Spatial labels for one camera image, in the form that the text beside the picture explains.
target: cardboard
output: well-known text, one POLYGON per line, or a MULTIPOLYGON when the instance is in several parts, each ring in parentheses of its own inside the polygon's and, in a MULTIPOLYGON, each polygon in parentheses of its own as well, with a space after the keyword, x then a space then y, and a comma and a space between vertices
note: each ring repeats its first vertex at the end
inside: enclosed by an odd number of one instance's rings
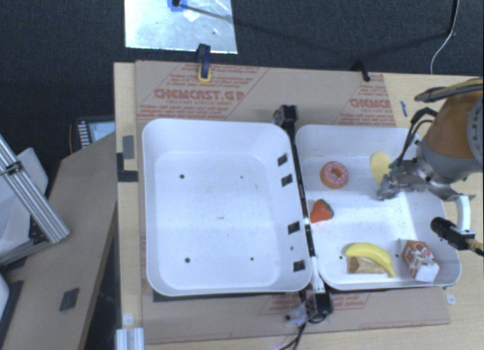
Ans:
MULTIPOLYGON (((197 81, 192 63, 136 63, 138 203, 140 207, 142 326, 147 344, 296 333, 286 314, 298 293, 166 298, 146 280, 141 132, 158 117, 271 122, 282 104, 295 104, 296 126, 313 124, 394 126, 383 75, 212 65, 209 84, 197 81)), ((449 323, 437 288, 335 293, 334 313, 308 332, 412 327, 449 323)))

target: white cable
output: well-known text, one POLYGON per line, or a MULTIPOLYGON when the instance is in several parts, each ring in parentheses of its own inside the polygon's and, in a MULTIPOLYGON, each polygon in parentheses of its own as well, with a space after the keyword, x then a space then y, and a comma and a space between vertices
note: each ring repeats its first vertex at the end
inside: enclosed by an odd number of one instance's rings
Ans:
POLYGON ((451 37, 454 35, 454 28, 455 28, 455 21, 457 20, 457 12, 459 11, 459 4, 461 3, 461 0, 457 0, 457 6, 455 7, 455 17, 454 17, 454 23, 452 24, 451 27, 451 32, 448 34, 447 38, 445 39, 444 43, 442 46, 439 48, 439 50, 436 51, 436 53, 433 55, 432 60, 430 61, 430 74, 433 75, 433 61, 435 61, 437 55, 440 53, 440 51, 447 45, 447 42, 451 39, 451 37))

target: metal sheet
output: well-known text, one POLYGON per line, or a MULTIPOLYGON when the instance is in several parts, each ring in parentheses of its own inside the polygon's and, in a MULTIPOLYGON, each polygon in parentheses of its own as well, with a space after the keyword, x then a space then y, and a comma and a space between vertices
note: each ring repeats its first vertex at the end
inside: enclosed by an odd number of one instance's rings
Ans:
POLYGON ((230 0, 125 0, 126 47, 237 53, 230 0))

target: pink donut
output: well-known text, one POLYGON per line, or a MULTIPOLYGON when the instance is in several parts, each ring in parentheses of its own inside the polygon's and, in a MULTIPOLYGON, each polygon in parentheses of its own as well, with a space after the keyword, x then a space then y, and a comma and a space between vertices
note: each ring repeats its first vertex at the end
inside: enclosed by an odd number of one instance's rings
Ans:
POLYGON ((321 182, 331 189, 339 189, 348 181, 348 170, 339 162, 326 163, 319 174, 321 182))

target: dark floor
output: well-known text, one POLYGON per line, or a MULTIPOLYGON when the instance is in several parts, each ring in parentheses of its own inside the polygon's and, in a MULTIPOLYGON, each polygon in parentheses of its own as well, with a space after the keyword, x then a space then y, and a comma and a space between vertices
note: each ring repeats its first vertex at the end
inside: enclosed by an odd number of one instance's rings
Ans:
MULTIPOLYGON (((456 34, 434 73, 482 75, 483 2, 461 0, 456 34)), ((348 70, 360 59, 369 71, 397 73, 429 73, 452 7, 452 0, 231 3, 239 54, 213 62, 348 70)), ((193 58, 125 48, 123 0, 0 0, 0 134, 15 152, 34 147, 52 174, 68 154, 75 118, 113 113, 114 62, 193 58)))

